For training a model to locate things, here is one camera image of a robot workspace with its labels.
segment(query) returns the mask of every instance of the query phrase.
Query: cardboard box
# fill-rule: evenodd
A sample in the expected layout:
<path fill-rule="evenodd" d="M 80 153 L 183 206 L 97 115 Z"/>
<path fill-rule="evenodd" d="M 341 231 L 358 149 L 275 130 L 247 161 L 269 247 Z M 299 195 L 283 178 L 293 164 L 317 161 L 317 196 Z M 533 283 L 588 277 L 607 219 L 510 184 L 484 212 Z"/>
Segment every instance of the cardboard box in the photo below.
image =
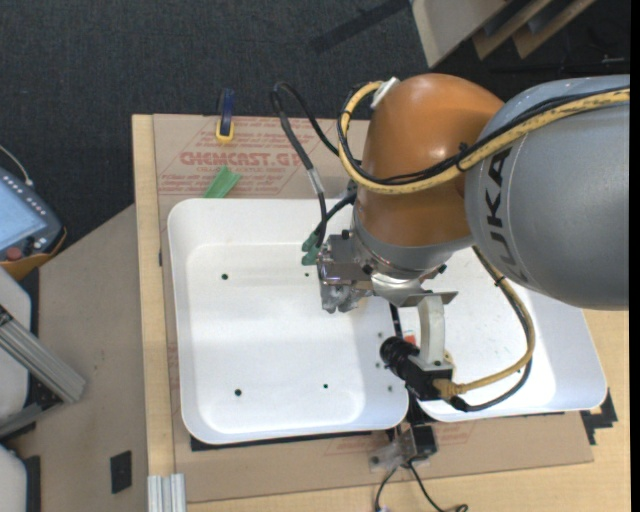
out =
<path fill-rule="evenodd" d="M 242 174 L 228 197 L 314 197 L 306 171 L 277 119 L 241 117 L 235 122 L 234 140 L 221 144 L 215 138 L 212 117 L 153 116 L 176 471 L 185 475 L 189 502 L 376 484 L 382 475 L 369 470 L 369 457 L 388 444 L 384 432 L 192 449 L 193 439 L 180 413 L 167 216 L 179 201 L 202 197 L 222 165 Z M 335 121 L 319 123 L 335 140 Z M 327 197 L 336 197 L 348 183 L 339 160 L 322 145 L 308 121 L 296 119 L 292 125 L 320 170 Z M 356 156 L 361 154 L 367 126 L 366 121 L 351 123 L 349 140 Z M 420 468 L 424 478 L 593 460 L 579 413 L 434 423 L 434 430 L 439 452 Z M 394 480 L 408 478 L 403 474 Z"/>

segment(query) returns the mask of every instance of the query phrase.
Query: green sponge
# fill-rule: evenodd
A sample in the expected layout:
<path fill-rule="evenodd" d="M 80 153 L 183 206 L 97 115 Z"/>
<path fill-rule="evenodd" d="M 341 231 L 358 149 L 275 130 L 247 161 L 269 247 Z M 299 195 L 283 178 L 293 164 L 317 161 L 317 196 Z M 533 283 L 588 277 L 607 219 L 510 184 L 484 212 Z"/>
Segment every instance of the green sponge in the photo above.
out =
<path fill-rule="evenodd" d="M 216 177 L 207 188 L 203 197 L 206 198 L 221 198 L 226 196 L 229 191 L 235 187 L 236 183 L 240 179 L 241 175 L 231 172 L 226 165 L 223 165 Z"/>

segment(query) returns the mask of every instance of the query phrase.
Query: beige table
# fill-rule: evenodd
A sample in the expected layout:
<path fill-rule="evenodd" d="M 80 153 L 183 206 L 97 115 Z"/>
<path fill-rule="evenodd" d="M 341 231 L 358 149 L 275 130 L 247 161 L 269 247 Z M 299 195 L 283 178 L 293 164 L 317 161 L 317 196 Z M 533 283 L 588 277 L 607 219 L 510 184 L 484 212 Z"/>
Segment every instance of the beige table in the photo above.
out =
<path fill-rule="evenodd" d="M 133 117 L 138 250 L 148 474 L 175 472 L 156 188 L 153 120 Z M 481 511 L 631 510 L 629 439 L 629 316 L 627 312 L 586 312 L 602 360 L 619 421 L 596 432 L 595 462 L 575 466 L 511 471 L 428 480 L 436 503 L 467 503 Z M 369 512 L 375 486 L 334 489 L 189 505 L 205 511 Z M 392 511 L 430 510 L 414 482 L 393 483 L 383 502 Z"/>

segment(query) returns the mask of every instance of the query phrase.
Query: silver metal part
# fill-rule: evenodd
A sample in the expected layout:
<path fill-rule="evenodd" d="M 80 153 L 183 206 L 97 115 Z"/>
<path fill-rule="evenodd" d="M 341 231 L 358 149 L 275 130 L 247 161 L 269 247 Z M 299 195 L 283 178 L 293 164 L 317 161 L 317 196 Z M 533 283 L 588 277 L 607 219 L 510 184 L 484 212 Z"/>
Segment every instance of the silver metal part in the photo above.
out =
<path fill-rule="evenodd" d="M 84 379 L 45 348 L 38 338 L 0 305 L 0 350 L 2 349 L 63 402 L 74 403 L 80 400 Z M 0 425 L 0 438 L 29 425 L 43 412 L 44 409 L 38 403 L 32 403 L 12 414 Z"/>
<path fill-rule="evenodd" d="M 481 137 L 549 98 L 629 85 L 550 82 L 514 97 Z M 467 173 L 475 243 L 507 277 L 567 304 L 629 306 L 629 103 L 534 130 Z"/>
<path fill-rule="evenodd" d="M 389 472 L 418 455 L 411 430 L 406 430 L 388 445 L 373 452 L 369 457 L 370 471 Z"/>
<path fill-rule="evenodd" d="M 184 475 L 168 477 L 152 475 L 147 478 L 148 512 L 187 512 Z"/>
<path fill-rule="evenodd" d="M 0 306 L 0 347 L 63 401 L 80 400 L 85 381 Z"/>
<path fill-rule="evenodd" d="M 451 255 L 470 247 L 472 238 L 465 237 L 443 244 L 404 247 L 381 242 L 360 222 L 354 209 L 352 220 L 354 253 L 362 265 L 368 264 L 377 272 L 398 279 L 433 277 Z"/>
<path fill-rule="evenodd" d="M 436 246 L 402 248 L 375 240 L 355 213 L 353 226 L 342 235 L 331 235 L 318 254 L 322 307 L 330 313 L 336 309 L 349 311 L 361 298 L 373 294 L 398 307 L 415 306 L 427 294 L 421 288 L 422 281 L 436 276 L 453 252 L 469 245 L 465 238 Z M 388 260 L 385 255 L 398 258 Z"/>
<path fill-rule="evenodd" d="M 311 180 L 313 191 L 316 194 L 324 194 L 324 187 L 322 186 L 322 180 L 320 179 L 320 173 L 318 173 L 318 169 L 312 167 L 308 170 L 307 174 L 309 175 L 309 179 Z"/>

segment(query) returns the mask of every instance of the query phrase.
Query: wire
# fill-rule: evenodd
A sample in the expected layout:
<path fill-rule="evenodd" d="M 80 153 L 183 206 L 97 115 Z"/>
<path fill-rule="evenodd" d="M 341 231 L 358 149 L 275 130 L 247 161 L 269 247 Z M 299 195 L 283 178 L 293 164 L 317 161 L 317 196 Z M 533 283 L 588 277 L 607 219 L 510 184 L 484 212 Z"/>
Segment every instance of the wire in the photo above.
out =
<path fill-rule="evenodd" d="M 29 177 L 29 173 L 27 172 L 27 170 L 24 168 L 24 166 L 20 163 L 20 160 L 18 160 L 15 156 L 13 156 L 13 153 L 11 153 L 7 148 L 5 148 L 2 144 L 0 144 L 0 151 L 2 151 L 5 155 L 7 155 L 14 164 L 16 164 L 16 166 L 18 167 L 18 169 L 20 169 L 20 172 L 22 173 L 22 175 L 24 176 L 24 183 L 25 185 L 27 185 L 28 187 L 32 187 L 33 186 L 33 181 L 31 180 L 31 178 Z"/>
<path fill-rule="evenodd" d="M 327 139 L 327 136 L 322 131 L 322 128 L 320 128 L 320 125 L 318 124 L 316 117 L 311 112 L 311 109 L 307 105 L 307 102 L 304 100 L 302 95 L 287 82 L 276 83 L 276 85 L 273 88 L 272 95 L 275 96 L 275 101 L 279 105 L 280 110 L 281 110 L 281 107 L 280 107 L 281 104 L 280 104 L 280 96 L 278 95 L 279 89 L 287 91 L 296 99 L 296 101 L 302 107 L 302 110 L 304 110 L 304 113 L 306 114 L 307 119 L 309 119 L 309 122 L 311 123 L 311 126 L 313 126 L 313 129 L 315 130 L 316 134 L 318 135 L 318 137 L 320 137 L 320 140 L 322 141 L 322 143 L 327 147 L 327 149 L 329 149 L 329 151 L 331 151 L 334 155 L 338 156 L 338 149 L 329 141 L 329 139 Z"/>
<path fill-rule="evenodd" d="M 420 475 L 418 475 L 416 468 L 413 466 L 414 460 L 416 459 L 409 459 L 409 461 L 407 462 L 407 465 L 409 466 L 409 470 L 413 473 L 413 476 L 415 477 L 416 482 L 418 482 L 418 485 L 420 486 L 420 490 L 422 491 L 422 494 L 424 494 L 424 497 L 427 498 L 427 501 L 431 503 L 431 506 L 435 508 L 437 512 L 446 512 L 445 510 L 441 509 L 438 505 L 435 504 L 435 502 L 431 499 L 431 496 L 429 496 L 429 493 L 427 492 L 427 490 L 424 488 L 422 479 L 420 478 Z M 467 512 L 467 510 L 469 510 L 469 506 L 467 504 L 458 505 L 455 508 L 455 512 Z"/>
<path fill-rule="evenodd" d="M 480 262 L 482 263 L 482 265 L 487 270 L 487 272 L 489 272 L 491 277 L 494 279 L 496 286 L 498 286 L 502 291 L 502 293 L 507 297 L 507 300 L 509 301 L 516 315 L 518 316 L 518 319 L 522 324 L 522 328 L 524 330 L 525 337 L 527 340 L 527 350 L 525 354 L 517 362 L 515 362 L 508 368 L 505 368 L 500 372 L 494 373 L 493 375 L 489 375 L 487 377 L 478 379 L 468 384 L 456 384 L 448 379 L 434 379 L 433 385 L 440 391 L 440 396 L 443 399 L 450 399 L 451 405 L 454 406 L 456 409 L 467 411 L 467 412 L 478 411 L 478 410 L 486 409 L 488 407 L 496 405 L 497 403 L 506 400 L 507 398 L 512 396 L 516 391 L 518 391 L 524 385 L 524 383 L 529 377 L 529 374 L 531 371 L 531 359 L 533 357 L 533 351 L 535 348 L 535 328 L 533 325 L 533 320 L 531 319 L 531 315 L 527 311 L 524 303 L 520 300 L 520 298 L 517 296 L 517 294 L 511 287 L 511 285 L 507 282 L 507 280 L 505 279 L 505 276 L 501 274 L 500 271 L 498 271 L 498 269 L 496 269 L 493 265 L 491 265 L 491 263 L 487 261 L 484 255 L 480 252 L 480 249 L 474 246 L 473 250 L 476 256 L 478 257 L 478 259 L 480 260 Z M 488 386 L 489 384 L 493 384 L 494 382 L 502 380 L 505 377 L 508 377 L 509 375 L 517 372 L 523 366 L 526 366 L 525 371 L 523 372 L 522 377 L 516 383 L 516 385 L 513 386 L 506 393 L 500 395 L 499 397 L 489 402 L 476 405 L 476 406 L 471 406 L 467 404 L 462 398 L 457 396 L 457 395 L 462 395 L 468 391 L 471 391 L 472 389 Z"/>
<path fill-rule="evenodd" d="M 329 222 L 331 220 L 331 218 L 338 213 L 340 210 L 342 210 L 345 206 L 347 206 L 348 204 L 353 204 L 356 201 L 356 194 L 350 194 L 347 197 L 341 199 L 340 201 L 338 201 L 333 208 L 331 208 L 331 210 L 329 210 L 327 212 L 327 222 Z M 322 222 L 320 222 L 318 224 L 318 226 L 316 227 L 316 229 L 313 231 L 316 235 L 320 235 L 320 230 L 322 229 Z"/>
<path fill-rule="evenodd" d="M 293 149 L 295 149 L 296 153 L 300 157 L 302 164 L 309 173 L 311 183 L 316 192 L 316 195 L 318 196 L 318 202 L 320 203 L 320 224 L 318 226 L 318 240 L 316 241 L 315 246 L 321 247 L 322 243 L 324 242 L 324 237 L 327 230 L 327 203 L 324 197 L 324 191 L 322 190 L 322 184 L 320 183 L 320 177 L 318 176 L 318 171 L 311 162 L 309 155 L 302 147 L 302 144 L 300 144 L 300 141 L 296 137 L 296 134 L 293 132 L 293 128 L 291 128 L 291 123 L 289 122 L 289 118 L 282 108 L 282 103 L 280 102 L 280 97 L 278 96 L 278 89 L 282 87 L 283 84 L 283 82 L 278 82 L 274 85 L 273 91 L 271 91 L 270 95 L 271 103 L 273 105 L 275 113 L 280 118 L 280 125 L 282 126 L 287 139 L 289 139 L 289 142 L 293 146 Z"/>
<path fill-rule="evenodd" d="M 384 480 L 380 484 L 380 487 L 378 487 L 378 492 L 376 493 L 376 499 L 373 502 L 373 507 L 375 512 L 380 512 L 382 510 L 382 508 L 380 507 L 380 496 L 382 494 L 382 489 L 384 489 L 384 486 L 387 484 L 389 479 L 395 474 L 395 472 L 398 471 L 398 467 L 399 466 L 396 466 L 391 471 L 389 471 L 387 473 L 387 476 L 384 477 Z"/>
<path fill-rule="evenodd" d="M 457 155 L 428 169 L 381 179 L 368 174 L 357 164 L 347 143 L 347 132 L 353 110 L 365 97 L 374 93 L 381 84 L 382 82 L 370 82 L 350 93 L 337 122 L 338 152 L 345 170 L 357 184 L 381 194 L 409 194 L 440 185 L 455 178 L 461 172 L 471 169 L 475 164 L 516 139 L 553 121 L 630 100 L 629 86 L 552 98 L 538 105 L 537 108 L 530 109 L 528 113 L 518 116 L 515 120 L 490 133 Z"/>
<path fill-rule="evenodd" d="M 380 496 L 382 495 L 382 490 L 384 489 L 384 486 L 387 484 L 387 482 L 391 479 L 391 477 L 396 473 L 399 467 L 403 467 L 405 469 L 408 468 L 413 473 L 413 476 L 415 477 L 416 482 L 418 482 L 418 485 L 420 486 L 420 490 L 422 491 L 422 494 L 424 494 L 424 497 L 431 504 L 431 506 L 434 509 L 436 509 L 437 512 L 446 512 L 445 510 L 441 509 L 438 505 L 436 505 L 436 503 L 433 501 L 431 496 L 429 496 L 429 493 L 425 489 L 424 484 L 422 483 L 422 479 L 420 478 L 420 475 L 418 475 L 416 468 L 413 466 L 413 462 L 418 459 L 419 457 L 413 457 L 409 459 L 406 464 L 396 466 L 395 468 L 393 468 L 387 473 L 387 476 L 385 476 L 384 480 L 382 480 L 382 482 L 380 483 L 380 487 L 378 487 L 378 492 L 376 493 L 376 498 L 373 504 L 375 512 L 382 511 L 382 508 L 380 507 Z M 455 508 L 454 512 L 467 512 L 468 510 L 469 510 L 469 506 L 466 504 L 462 504 L 462 505 L 458 505 Z"/>

